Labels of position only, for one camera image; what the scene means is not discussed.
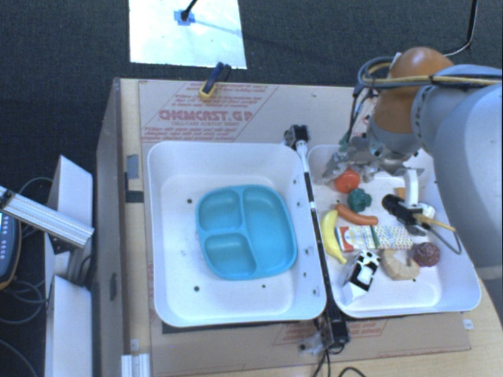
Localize white plastic tray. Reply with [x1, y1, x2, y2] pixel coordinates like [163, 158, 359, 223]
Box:
[146, 140, 329, 328]
[307, 144, 483, 319]

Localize purple grapes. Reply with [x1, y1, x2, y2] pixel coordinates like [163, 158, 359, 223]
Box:
[412, 241, 442, 269]

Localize thin black and white rod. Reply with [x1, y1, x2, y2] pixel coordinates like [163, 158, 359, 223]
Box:
[297, 141, 341, 322]

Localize green broccoli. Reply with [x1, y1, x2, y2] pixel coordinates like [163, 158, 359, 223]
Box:
[347, 188, 373, 214]

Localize black block with thin wires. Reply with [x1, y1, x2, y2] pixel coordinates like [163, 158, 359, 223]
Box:
[284, 124, 312, 147]
[326, 315, 351, 347]

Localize white patterned juice carton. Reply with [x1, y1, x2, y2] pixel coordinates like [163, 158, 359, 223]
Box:
[334, 225, 415, 254]

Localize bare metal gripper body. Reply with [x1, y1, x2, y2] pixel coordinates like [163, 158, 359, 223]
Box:
[340, 135, 424, 177]

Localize blue divided plate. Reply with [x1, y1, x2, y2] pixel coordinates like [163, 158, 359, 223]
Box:
[195, 184, 299, 282]

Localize beige toy bread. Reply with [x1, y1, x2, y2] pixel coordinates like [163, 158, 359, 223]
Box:
[381, 248, 422, 280]

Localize orange toy tomato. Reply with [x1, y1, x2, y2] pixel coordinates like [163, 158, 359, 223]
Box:
[334, 168, 362, 195]

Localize brown cardboard board red print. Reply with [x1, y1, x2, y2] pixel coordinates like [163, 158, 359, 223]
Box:
[137, 79, 472, 368]

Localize yellow banana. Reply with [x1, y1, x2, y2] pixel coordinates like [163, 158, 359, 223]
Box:
[320, 209, 349, 265]

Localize orange sausage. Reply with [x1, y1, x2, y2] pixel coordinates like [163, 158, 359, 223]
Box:
[334, 203, 380, 227]

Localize black and white milk carton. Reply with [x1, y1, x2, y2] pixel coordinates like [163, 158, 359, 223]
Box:
[340, 249, 383, 306]

